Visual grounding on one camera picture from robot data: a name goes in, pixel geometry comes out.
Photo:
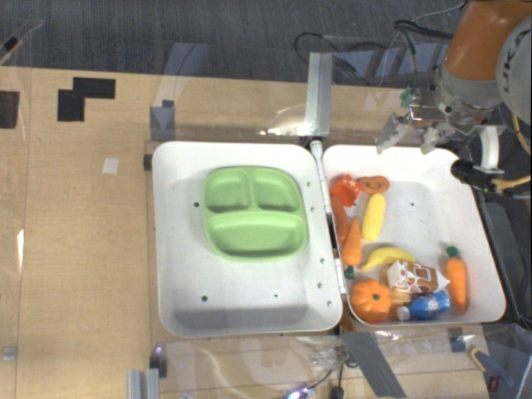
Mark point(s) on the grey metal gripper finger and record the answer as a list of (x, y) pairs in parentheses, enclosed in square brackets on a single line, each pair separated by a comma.
[(430, 137), (395, 129)]

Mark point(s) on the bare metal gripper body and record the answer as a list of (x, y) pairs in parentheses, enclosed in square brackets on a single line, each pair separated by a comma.
[(455, 116)]

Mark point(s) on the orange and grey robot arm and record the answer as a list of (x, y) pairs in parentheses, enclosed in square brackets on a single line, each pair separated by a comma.
[(478, 44)]

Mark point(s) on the orange pretzel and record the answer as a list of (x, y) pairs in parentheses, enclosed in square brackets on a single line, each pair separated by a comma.
[(376, 184)]

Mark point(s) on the red carton with yellow stars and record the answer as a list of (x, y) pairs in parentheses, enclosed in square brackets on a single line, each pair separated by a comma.
[(346, 190)]

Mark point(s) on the white plastic tray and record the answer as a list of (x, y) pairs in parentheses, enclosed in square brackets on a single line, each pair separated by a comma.
[(424, 218), (249, 293)]

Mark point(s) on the yellow corn cob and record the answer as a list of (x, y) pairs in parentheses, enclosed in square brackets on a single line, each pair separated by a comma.
[(373, 218)]

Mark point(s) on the orange sausage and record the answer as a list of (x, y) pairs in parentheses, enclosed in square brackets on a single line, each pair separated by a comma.
[(340, 220)]

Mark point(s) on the small orange carrot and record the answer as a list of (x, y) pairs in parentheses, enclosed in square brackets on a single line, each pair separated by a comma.
[(353, 245)]

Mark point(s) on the yellow banana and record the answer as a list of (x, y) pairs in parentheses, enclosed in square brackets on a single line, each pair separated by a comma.
[(388, 256)]

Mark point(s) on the white and brown milk carton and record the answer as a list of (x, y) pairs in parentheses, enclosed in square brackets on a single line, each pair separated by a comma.
[(415, 279)]

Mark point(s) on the large orange carrot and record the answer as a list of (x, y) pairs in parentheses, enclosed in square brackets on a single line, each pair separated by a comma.
[(457, 283)]

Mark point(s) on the blue bottle with white cap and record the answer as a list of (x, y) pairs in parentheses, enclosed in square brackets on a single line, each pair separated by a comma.
[(428, 306)]

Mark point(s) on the green divided plate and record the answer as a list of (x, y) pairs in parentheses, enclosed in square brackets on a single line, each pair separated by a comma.
[(255, 231)]

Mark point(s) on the orange pumpkin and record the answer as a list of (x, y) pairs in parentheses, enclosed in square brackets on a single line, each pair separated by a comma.
[(370, 301)]

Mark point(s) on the black cylinder on white bracket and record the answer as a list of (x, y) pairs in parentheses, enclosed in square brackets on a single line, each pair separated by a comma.
[(471, 173)]

